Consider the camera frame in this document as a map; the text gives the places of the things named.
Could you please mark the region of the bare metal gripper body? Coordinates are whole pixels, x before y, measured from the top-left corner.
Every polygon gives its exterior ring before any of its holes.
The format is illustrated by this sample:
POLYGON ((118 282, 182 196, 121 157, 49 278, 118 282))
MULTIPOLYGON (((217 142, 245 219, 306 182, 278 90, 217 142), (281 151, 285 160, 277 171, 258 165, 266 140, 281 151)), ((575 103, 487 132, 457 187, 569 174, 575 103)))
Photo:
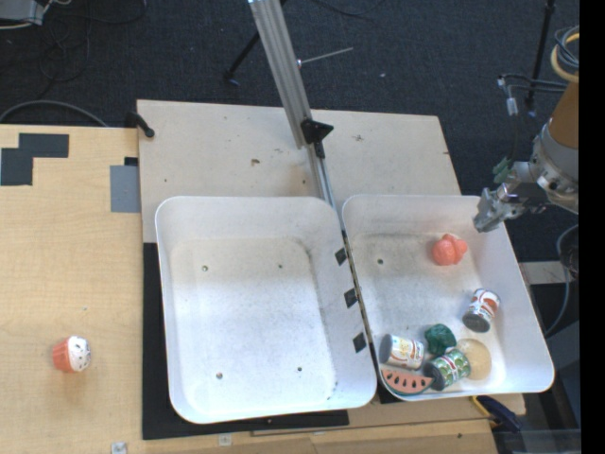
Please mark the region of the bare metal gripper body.
POLYGON ((579 213, 578 182, 548 163, 503 161, 495 183, 495 213, 501 220, 539 214, 549 206, 579 213))

